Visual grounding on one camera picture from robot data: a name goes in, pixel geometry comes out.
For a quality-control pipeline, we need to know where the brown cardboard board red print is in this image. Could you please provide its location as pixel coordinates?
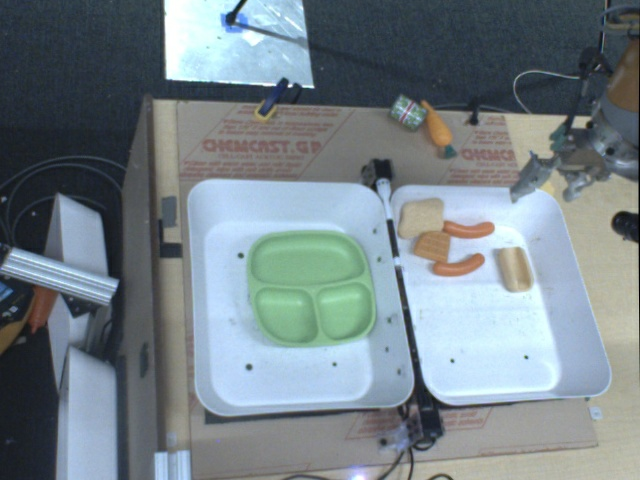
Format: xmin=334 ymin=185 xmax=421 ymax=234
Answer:
xmin=174 ymin=99 xmax=600 ymax=475

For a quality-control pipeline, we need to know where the orange toy biscuit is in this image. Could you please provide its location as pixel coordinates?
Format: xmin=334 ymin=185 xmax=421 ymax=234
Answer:
xmin=412 ymin=230 xmax=453 ymax=264

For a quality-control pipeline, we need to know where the black cylinder on white bracket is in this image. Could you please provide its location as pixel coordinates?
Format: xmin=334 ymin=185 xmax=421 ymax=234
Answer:
xmin=611 ymin=209 xmax=640 ymax=243

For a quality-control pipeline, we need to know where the black block with thin wires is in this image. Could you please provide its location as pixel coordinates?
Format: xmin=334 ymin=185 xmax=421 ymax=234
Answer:
xmin=413 ymin=392 xmax=445 ymax=443
xmin=361 ymin=157 xmax=397 ymax=187

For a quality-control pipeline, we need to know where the tan toy bread slice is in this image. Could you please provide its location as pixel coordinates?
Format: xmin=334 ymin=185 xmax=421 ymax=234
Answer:
xmin=396 ymin=197 xmax=446 ymax=241

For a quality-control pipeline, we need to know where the green and white small can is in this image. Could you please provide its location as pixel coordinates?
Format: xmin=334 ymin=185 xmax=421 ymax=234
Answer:
xmin=389 ymin=93 xmax=428 ymax=132

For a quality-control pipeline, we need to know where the tan toy hot dog bun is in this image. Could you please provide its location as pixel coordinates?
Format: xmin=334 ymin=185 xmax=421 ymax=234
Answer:
xmin=494 ymin=246 xmax=535 ymax=294

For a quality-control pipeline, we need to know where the orange toy sausage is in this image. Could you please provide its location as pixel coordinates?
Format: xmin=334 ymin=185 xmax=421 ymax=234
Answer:
xmin=431 ymin=252 xmax=487 ymax=278
xmin=442 ymin=220 xmax=496 ymax=240

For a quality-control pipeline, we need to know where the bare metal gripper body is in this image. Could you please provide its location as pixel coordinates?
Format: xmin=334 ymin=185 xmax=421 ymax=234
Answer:
xmin=553 ymin=126 xmax=640 ymax=183

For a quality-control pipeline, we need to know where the orange toy carrot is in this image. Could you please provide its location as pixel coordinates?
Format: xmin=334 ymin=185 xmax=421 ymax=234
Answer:
xmin=419 ymin=98 xmax=459 ymax=161

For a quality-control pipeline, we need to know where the green divided plate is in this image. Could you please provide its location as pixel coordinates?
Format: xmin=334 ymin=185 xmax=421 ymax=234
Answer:
xmin=245 ymin=229 xmax=378 ymax=348

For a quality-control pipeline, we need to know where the thin black and white rod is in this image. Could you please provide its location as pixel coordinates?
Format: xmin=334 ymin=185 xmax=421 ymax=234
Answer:
xmin=377 ymin=177 xmax=429 ymax=405

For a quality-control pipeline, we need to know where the white plastic tray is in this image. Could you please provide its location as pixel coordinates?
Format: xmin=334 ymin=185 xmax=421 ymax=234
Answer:
xmin=389 ymin=183 xmax=613 ymax=407
xmin=186 ymin=178 xmax=417 ymax=418

